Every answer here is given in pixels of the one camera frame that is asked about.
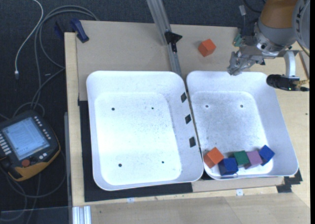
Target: green cube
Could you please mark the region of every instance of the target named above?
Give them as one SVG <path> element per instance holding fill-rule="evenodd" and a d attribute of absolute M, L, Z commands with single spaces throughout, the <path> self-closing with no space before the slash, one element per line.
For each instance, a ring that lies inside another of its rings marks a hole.
<path fill-rule="evenodd" d="M 242 167 L 250 162 L 245 151 L 234 152 L 233 156 L 236 159 L 238 167 Z"/>

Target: blue clamp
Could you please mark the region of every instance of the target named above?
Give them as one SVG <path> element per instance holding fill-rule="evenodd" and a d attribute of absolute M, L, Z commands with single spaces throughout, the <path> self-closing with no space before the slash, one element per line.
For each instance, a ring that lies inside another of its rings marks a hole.
<path fill-rule="evenodd" d="M 77 37 L 82 42 L 85 43 L 89 41 L 89 37 L 85 34 L 82 24 L 79 19 L 72 18 L 70 21 L 71 27 L 78 32 Z"/>
<path fill-rule="evenodd" d="M 55 34 L 57 35 L 57 37 L 60 38 L 60 40 L 64 41 L 64 34 L 63 34 L 64 29 L 62 29 L 62 27 L 58 21 L 55 22 L 54 31 L 55 31 Z"/>

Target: black clamp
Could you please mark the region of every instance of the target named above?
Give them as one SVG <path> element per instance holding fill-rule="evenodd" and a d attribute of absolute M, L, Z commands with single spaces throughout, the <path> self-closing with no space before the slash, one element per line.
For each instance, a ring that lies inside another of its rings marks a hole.
<path fill-rule="evenodd" d="M 172 51 L 174 53 L 177 53 L 177 48 L 176 48 L 176 43 L 178 42 L 178 40 L 180 40 L 183 36 L 175 34 L 173 32 L 170 31 L 166 31 L 164 33 L 164 36 L 166 38 L 166 42 L 169 44 L 171 43 L 172 46 Z"/>

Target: pink cube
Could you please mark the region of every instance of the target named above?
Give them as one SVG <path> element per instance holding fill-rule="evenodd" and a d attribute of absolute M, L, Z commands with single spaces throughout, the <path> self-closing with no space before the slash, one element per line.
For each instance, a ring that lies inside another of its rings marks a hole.
<path fill-rule="evenodd" d="M 246 164 L 245 169 L 254 168 L 262 164 L 262 159 L 258 151 L 250 151 L 246 153 L 250 162 Z"/>

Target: wooden block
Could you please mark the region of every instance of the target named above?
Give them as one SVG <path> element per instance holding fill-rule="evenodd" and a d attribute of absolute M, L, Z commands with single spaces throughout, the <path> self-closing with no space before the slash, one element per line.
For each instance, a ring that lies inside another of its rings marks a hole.
<path fill-rule="evenodd" d="M 215 49 L 216 49 L 216 45 L 212 42 L 211 39 L 202 41 L 198 47 L 199 52 L 204 57 L 212 54 Z"/>
<path fill-rule="evenodd" d="M 243 167 L 250 162 L 245 151 L 234 152 L 233 157 L 236 159 L 238 167 Z"/>
<path fill-rule="evenodd" d="M 262 159 L 258 153 L 258 151 L 249 151 L 246 153 L 250 162 L 246 164 L 245 169 L 254 168 L 260 164 L 262 164 Z"/>
<path fill-rule="evenodd" d="M 222 159 L 219 162 L 219 170 L 221 176 L 233 175 L 238 171 L 236 159 L 235 158 Z"/>
<path fill-rule="evenodd" d="M 266 163 L 270 161 L 270 159 L 275 155 L 275 153 L 267 145 L 264 145 L 260 149 L 259 155 L 262 159 L 261 165 L 264 166 Z"/>
<path fill-rule="evenodd" d="M 203 156 L 203 160 L 209 168 L 212 168 L 213 166 L 218 164 L 223 158 L 224 156 L 217 149 L 217 147 L 214 147 L 211 151 Z"/>

